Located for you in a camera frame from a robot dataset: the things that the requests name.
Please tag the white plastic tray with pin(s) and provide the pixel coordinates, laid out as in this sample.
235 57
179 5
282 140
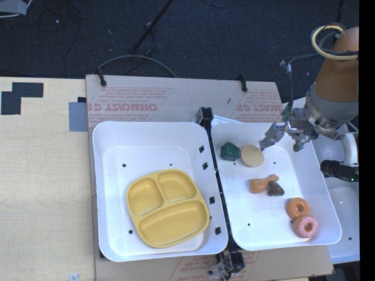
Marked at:
275 186
159 186

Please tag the tan round biscuit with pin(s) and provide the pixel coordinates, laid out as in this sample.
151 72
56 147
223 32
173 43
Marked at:
252 156

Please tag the orange doughnut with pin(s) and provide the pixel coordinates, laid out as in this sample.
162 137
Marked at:
298 208

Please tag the orange toy chicken drumstick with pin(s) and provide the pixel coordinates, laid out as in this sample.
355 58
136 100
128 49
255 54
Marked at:
259 184

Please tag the brown toy lump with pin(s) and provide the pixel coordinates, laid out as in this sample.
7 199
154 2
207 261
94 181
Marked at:
275 189

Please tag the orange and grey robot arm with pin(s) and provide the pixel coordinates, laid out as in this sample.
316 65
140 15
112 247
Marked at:
337 75

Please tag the thin black rod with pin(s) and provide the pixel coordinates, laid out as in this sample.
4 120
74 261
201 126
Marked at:
218 180

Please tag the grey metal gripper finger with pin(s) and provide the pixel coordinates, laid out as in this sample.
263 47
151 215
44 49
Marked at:
271 137
299 143

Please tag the brown cardboard board red print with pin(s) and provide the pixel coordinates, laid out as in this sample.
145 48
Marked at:
181 98

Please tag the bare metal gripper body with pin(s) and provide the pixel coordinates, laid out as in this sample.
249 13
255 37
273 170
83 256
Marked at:
307 124

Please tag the pink frosted doughnut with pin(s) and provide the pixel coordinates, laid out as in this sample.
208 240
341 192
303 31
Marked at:
306 226

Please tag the green toy pepper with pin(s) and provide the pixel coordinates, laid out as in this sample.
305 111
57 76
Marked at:
230 151

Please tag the yellow divided plate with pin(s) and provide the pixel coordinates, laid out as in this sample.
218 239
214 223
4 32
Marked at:
167 208

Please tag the black cylinder on white bracket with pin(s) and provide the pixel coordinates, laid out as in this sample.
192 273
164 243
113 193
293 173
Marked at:
341 165

